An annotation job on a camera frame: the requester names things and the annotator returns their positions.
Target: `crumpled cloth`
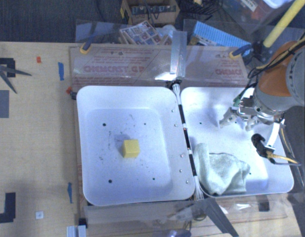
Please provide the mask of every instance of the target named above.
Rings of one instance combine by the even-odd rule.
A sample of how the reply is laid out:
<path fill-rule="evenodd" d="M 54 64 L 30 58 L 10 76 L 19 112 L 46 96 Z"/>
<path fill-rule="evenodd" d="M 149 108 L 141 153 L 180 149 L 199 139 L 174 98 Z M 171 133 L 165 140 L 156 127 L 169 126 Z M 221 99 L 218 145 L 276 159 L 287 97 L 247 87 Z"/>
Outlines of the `crumpled cloth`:
<path fill-rule="evenodd" d="M 246 192 L 246 177 L 250 166 L 227 153 L 209 153 L 207 144 L 196 145 L 193 152 L 200 183 L 210 195 L 229 195 Z"/>

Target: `beige table surface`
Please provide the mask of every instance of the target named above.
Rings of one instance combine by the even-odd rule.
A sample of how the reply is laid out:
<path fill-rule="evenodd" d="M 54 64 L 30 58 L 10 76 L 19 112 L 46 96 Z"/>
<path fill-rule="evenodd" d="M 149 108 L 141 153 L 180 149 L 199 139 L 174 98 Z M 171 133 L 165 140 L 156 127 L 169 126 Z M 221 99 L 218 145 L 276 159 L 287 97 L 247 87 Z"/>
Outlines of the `beige table surface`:
<path fill-rule="evenodd" d="M 16 218 L 13 223 L 0 224 L 0 237 L 64 237 L 67 226 L 77 224 L 75 101 L 66 93 L 71 85 L 72 46 L 77 44 L 0 42 L 0 57 L 14 58 L 17 69 L 32 74 L 10 79 L 18 93 L 9 91 L 9 118 L 0 118 L 0 213 L 4 212 L 5 193 L 16 192 Z M 64 64 L 63 81 L 58 62 Z M 0 90 L 9 90 L 1 78 Z M 67 192 L 69 182 L 73 203 Z M 241 219 L 240 215 L 233 223 L 239 235 L 301 236 L 286 196 L 278 197 L 282 201 L 279 219 L 272 216 L 267 220 L 268 214 L 265 220 L 261 220 L 261 214 L 259 220 Z M 44 212 L 43 219 L 35 219 L 37 211 Z M 220 234 L 208 221 L 193 223 L 192 236 L 230 236 Z M 101 235 L 99 229 L 90 227 L 87 236 Z"/>

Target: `yellow tube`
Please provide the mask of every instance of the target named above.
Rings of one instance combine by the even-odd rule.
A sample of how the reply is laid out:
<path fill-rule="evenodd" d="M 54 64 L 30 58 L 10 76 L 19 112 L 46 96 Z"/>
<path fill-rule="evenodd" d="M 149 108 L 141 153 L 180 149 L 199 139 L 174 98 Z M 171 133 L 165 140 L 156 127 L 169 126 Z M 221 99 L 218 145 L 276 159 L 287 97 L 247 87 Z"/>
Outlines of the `yellow tube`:
<path fill-rule="evenodd" d="M 300 9 L 305 5 L 305 0 L 295 0 L 291 7 L 285 12 L 280 21 L 273 28 L 272 32 L 264 40 L 263 45 L 267 48 L 271 47 L 284 29 L 293 20 Z"/>

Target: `yellow cube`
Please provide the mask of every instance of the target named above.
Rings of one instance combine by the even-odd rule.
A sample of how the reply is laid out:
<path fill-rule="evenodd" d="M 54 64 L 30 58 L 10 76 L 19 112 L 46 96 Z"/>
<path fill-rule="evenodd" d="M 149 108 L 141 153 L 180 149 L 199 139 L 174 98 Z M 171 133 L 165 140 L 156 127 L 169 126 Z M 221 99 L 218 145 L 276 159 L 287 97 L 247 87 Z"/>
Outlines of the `yellow cube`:
<path fill-rule="evenodd" d="M 140 152 L 138 140 L 124 140 L 123 143 L 123 157 L 134 158 L 137 157 Z"/>

